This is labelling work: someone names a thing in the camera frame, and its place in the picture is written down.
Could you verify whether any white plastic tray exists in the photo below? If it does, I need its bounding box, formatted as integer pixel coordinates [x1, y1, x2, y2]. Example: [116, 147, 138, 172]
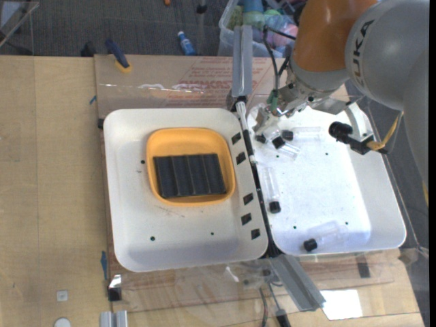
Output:
[247, 102, 407, 257]
[103, 107, 269, 273]

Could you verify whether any orange bowl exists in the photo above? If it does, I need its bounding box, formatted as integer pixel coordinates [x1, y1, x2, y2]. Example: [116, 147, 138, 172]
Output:
[146, 127, 236, 207]

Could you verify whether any brown cardboard board red print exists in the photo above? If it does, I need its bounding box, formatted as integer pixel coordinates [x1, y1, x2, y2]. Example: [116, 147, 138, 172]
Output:
[93, 53, 423, 315]

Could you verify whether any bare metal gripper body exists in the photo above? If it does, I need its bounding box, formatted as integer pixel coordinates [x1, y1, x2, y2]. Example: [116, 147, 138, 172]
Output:
[275, 80, 338, 118]

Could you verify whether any black ribbed rack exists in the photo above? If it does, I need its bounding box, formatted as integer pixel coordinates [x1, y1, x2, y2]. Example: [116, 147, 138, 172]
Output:
[153, 153, 228, 199]

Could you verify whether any blue bottle white cap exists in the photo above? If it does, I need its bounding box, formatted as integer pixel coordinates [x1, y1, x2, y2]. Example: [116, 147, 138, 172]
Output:
[176, 30, 197, 57]

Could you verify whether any clear plastic bottle black cap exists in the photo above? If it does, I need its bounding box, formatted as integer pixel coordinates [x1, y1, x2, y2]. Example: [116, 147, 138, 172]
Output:
[261, 166, 283, 215]
[302, 220, 350, 253]
[281, 125, 323, 142]
[255, 127, 282, 144]
[271, 136, 301, 159]

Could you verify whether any black cylinder on white bracket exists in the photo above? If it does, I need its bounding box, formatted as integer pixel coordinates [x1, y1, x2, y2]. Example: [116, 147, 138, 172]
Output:
[328, 103, 377, 156]

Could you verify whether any thin black and white rod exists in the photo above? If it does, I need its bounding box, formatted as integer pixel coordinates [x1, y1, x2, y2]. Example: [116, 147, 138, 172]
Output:
[236, 101, 275, 255]

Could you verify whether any clear plastic storage bin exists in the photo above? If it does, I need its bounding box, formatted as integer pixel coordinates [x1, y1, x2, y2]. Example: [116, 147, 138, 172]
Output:
[217, 0, 430, 58]

